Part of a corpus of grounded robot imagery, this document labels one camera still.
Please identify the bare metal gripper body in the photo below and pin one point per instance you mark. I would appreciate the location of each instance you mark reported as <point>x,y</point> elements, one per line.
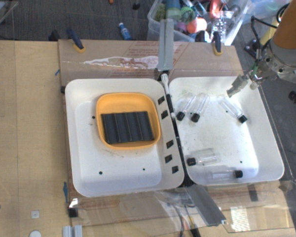
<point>283,70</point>

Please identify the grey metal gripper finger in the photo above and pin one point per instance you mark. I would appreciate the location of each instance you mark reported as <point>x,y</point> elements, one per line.
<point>238,84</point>

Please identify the clear tube with black cap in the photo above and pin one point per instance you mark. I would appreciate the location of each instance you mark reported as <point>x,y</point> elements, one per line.
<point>224,175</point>
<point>200,106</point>
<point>232,108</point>
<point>186,105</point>
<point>204,158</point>

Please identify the brown cardboard board red print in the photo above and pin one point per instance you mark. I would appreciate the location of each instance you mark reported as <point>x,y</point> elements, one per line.
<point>199,58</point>

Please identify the white plastic tray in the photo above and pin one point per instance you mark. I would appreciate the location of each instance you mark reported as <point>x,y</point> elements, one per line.
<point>227,142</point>
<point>118,167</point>

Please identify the thin black and white rod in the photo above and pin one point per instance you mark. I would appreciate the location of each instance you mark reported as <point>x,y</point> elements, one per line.
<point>172,112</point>

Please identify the orange plate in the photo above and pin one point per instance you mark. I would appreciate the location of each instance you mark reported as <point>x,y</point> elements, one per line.
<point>125,101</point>

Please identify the black ribbed rack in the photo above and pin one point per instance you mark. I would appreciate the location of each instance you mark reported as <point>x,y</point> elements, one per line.
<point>127,127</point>

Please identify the blue bottle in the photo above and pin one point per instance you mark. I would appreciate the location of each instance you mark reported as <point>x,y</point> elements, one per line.
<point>124,31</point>

